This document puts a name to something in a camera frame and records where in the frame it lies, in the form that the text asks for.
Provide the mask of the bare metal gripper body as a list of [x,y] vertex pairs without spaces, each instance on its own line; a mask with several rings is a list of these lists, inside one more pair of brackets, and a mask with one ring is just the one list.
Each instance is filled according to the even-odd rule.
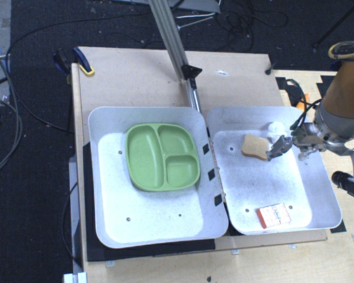
[[307,154],[313,151],[328,150],[343,156],[348,151],[345,144],[352,139],[334,132],[323,123],[304,123],[296,128],[291,135],[293,144]]

